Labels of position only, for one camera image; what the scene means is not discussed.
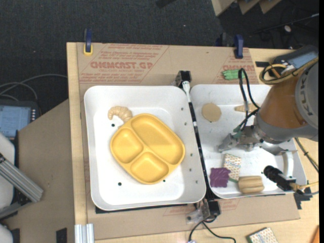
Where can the black cylinder on white bracket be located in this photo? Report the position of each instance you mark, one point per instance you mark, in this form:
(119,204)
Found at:
(277,176)

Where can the white plastic tray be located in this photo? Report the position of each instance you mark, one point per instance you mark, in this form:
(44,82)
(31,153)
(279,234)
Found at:
(106,181)
(220,135)

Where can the beige croissant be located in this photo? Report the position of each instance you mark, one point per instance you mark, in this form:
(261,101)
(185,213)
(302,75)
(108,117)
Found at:
(121,111)

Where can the yellow divided plate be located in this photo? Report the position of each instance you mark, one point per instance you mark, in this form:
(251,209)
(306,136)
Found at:
(148,148)

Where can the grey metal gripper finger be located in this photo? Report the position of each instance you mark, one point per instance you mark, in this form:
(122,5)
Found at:
(225,145)
(231,136)

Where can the green asparagus bunch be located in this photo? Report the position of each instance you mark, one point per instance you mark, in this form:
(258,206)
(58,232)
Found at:
(231,74)

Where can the tan round biscuit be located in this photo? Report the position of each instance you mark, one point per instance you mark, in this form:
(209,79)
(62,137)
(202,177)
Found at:
(211,112)

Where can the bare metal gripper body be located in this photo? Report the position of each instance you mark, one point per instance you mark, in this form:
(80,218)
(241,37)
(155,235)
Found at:
(249,139)

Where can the beige hot dog bun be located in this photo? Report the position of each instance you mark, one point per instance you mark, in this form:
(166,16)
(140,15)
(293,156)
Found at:
(251,184)

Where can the purple grapes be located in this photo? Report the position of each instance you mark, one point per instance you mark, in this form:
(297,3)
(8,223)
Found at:
(219,177)

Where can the white patterned packet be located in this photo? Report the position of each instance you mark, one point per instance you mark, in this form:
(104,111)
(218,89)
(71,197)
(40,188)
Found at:
(262,236)
(232,163)

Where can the thin black and white rod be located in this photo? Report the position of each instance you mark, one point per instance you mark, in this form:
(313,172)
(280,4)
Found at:
(195,120)

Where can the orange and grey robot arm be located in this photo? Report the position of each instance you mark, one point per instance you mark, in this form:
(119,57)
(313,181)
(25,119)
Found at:
(281,110)

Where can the brown cardboard board red print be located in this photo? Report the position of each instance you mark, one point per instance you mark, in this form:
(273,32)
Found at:
(152,62)

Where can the beige cone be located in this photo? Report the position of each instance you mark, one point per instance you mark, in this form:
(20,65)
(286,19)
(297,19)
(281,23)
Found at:
(240,108)

